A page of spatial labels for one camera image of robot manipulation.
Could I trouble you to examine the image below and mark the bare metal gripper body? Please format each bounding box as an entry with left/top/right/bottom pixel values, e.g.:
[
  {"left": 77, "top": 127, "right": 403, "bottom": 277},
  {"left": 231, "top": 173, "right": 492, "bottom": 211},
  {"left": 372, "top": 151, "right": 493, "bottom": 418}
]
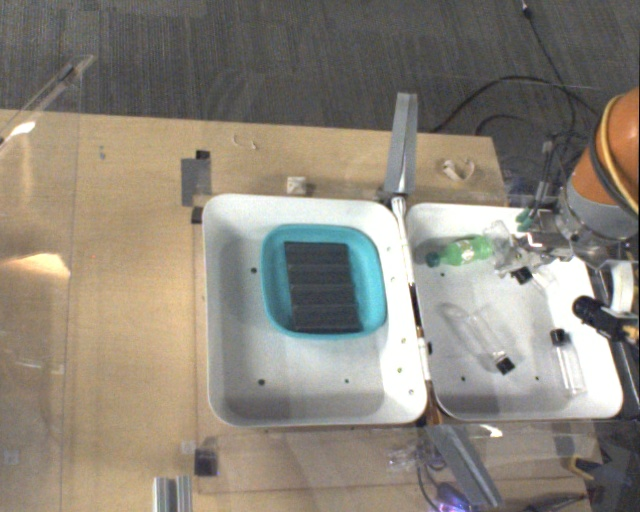
[{"left": 529, "top": 209, "right": 601, "bottom": 263}]

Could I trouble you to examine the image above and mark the clear bottle with black cap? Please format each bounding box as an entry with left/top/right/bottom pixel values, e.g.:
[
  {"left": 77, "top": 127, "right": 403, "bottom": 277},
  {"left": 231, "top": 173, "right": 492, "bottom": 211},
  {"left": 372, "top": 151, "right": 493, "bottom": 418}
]
[
  {"left": 438, "top": 301, "right": 517, "bottom": 375},
  {"left": 481, "top": 219, "right": 534, "bottom": 286}
]

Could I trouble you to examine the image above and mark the green plastic bottle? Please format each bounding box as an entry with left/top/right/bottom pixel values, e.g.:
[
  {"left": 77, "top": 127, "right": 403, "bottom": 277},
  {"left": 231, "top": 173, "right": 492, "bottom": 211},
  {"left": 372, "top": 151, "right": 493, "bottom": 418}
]
[{"left": 425, "top": 234, "right": 496, "bottom": 268}]

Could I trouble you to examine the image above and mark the small clear bottle, black cap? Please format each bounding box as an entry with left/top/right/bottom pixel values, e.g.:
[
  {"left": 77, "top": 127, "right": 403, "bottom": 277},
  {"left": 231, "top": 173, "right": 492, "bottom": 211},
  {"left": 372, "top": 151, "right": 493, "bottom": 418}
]
[{"left": 549, "top": 327, "right": 588, "bottom": 398}]

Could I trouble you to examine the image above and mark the thin black and white rod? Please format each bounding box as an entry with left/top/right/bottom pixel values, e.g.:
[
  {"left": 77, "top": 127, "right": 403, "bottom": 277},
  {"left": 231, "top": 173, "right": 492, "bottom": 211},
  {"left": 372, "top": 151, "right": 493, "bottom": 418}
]
[{"left": 391, "top": 196, "right": 434, "bottom": 382}]

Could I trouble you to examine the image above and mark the white plastic tray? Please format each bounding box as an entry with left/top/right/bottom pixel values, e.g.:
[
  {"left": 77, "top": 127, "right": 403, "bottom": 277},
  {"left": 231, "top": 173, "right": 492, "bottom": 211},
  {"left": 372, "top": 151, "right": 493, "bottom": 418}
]
[
  {"left": 404, "top": 202, "right": 625, "bottom": 422},
  {"left": 201, "top": 193, "right": 430, "bottom": 429}
]

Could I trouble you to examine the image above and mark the black ribbed rectangular block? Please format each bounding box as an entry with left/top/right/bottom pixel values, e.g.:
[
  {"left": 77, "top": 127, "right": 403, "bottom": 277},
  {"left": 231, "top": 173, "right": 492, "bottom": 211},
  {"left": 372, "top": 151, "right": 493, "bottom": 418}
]
[{"left": 283, "top": 240, "right": 364, "bottom": 334}]

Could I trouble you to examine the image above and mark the teal plastic bowl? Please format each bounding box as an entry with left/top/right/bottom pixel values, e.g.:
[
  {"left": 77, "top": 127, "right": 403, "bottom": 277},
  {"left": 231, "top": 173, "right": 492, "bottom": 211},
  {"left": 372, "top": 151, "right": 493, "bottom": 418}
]
[{"left": 259, "top": 223, "right": 389, "bottom": 344}]

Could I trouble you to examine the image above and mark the black cylinder on white bracket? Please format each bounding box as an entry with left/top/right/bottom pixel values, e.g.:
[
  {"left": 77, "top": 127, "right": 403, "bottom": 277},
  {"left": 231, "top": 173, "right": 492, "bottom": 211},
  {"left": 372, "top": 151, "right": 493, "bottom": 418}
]
[{"left": 572, "top": 258, "right": 640, "bottom": 344}]

